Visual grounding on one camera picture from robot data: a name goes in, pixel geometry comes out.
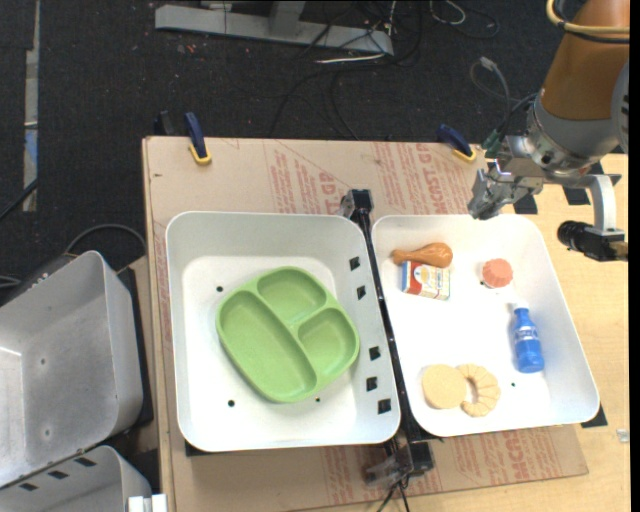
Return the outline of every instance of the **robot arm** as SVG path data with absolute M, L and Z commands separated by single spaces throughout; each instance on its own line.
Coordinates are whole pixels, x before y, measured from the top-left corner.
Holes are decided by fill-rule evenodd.
M 489 219 L 548 183 L 589 189 L 594 225 L 565 223 L 560 240 L 598 261 L 626 259 L 612 190 L 620 177 L 589 170 L 618 145 L 628 153 L 630 0 L 588 0 L 573 23 L 557 18 L 553 4 L 548 0 L 549 17 L 567 33 L 528 112 L 524 135 L 504 137 L 487 149 L 489 169 L 476 175 L 469 213 Z

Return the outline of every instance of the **black floor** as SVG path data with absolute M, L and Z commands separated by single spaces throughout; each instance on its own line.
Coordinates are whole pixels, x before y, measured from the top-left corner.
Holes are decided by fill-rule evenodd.
M 179 132 L 183 113 L 193 111 L 212 137 L 430 142 L 446 123 L 482 141 L 502 121 L 505 100 L 474 85 L 472 64 L 493 60 L 512 98 L 523 98 L 542 84 L 562 35 L 544 0 L 460 0 L 459 25 L 436 21 L 430 2 L 394 2 L 394 59 L 318 64 L 354 55 L 156 31 L 155 10 L 164 3 L 171 2 L 41 0 L 37 210 L 18 207 L 0 219 L 0 275 L 26 278 L 97 224 L 144 234 L 140 143 L 162 110 Z M 351 4 L 307 2 L 303 19 L 332 20 Z M 336 24 L 371 26 L 391 4 L 356 2 Z M 581 2 L 567 4 L 575 10 Z M 0 0 L 0 215 L 24 187 L 34 5 Z M 462 16 L 446 2 L 434 2 L 433 12 Z M 501 93 L 495 75 L 480 69 L 477 76 Z M 524 114 L 516 115 L 511 131 L 523 124 Z M 77 249 L 101 251 L 114 268 L 143 253 L 118 230 L 97 231 Z M 0 301 L 6 293 L 0 286 Z

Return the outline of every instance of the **green divided plate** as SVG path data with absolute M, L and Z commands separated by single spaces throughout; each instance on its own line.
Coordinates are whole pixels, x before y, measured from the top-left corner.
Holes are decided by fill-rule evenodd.
M 353 322 L 312 274 L 280 267 L 236 288 L 216 314 L 220 342 L 245 379 L 274 402 L 298 402 L 358 356 Z

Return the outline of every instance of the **toy bottle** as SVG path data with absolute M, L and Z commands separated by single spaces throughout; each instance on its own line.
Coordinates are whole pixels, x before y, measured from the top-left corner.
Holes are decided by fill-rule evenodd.
M 518 370 L 522 373 L 535 373 L 544 369 L 544 358 L 538 338 L 538 329 L 529 317 L 529 308 L 524 303 L 514 306 L 515 325 L 513 327 L 513 347 Z

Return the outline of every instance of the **table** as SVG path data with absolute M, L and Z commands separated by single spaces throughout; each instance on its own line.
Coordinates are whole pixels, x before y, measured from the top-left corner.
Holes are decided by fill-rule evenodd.
M 371 189 L 378 216 L 465 213 L 478 163 L 461 163 L 444 144 L 258 139 L 206 143 L 213 155 L 210 167 L 195 164 L 186 138 L 149 137 L 142 144 L 160 476 L 170 509 L 292 510 L 295 504 L 325 512 L 376 510 L 380 501 L 373 495 L 372 503 L 349 504 L 349 496 L 331 501 L 324 491 L 322 496 L 315 493 L 309 480 L 317 474 L 295 465 L 301 459 L 322 458 L 315 449 L 305 449 L 304 454 L 278 450 L 284 453 L 186 457 L 175 419 L 167 283 L 159 279 L 166 272 L 164 229 L 173 215 L 187 210 L 334 213 L 350 188 Z M 618 228 L 627 231 L 628 240 L 628 158 L 608 155 L 602 164 L 605 172 L 622 175 L 615 187 Z M 588 468 L 582 476 L 413 496 L 409 504 L 414 512 L 630 509 L 628 264 L 597 263 L 558 242 L 556 230 L 563 221 L 593 222 L 590 206 L 569 206 L 562 189 L 550 185 L 536 202 L 539 214 L 529 217 L 545 238 L 608 425 L 569 427 L 575 430 Z M 503 214 L 511 213 L 511 207 L 503 209 Z M 229 501 L 222 500 L 223 494 Z M 222 501 L 216 503 L 217 497 Z M 386 510 L 404 508 L 401 500 L 394 500 Z

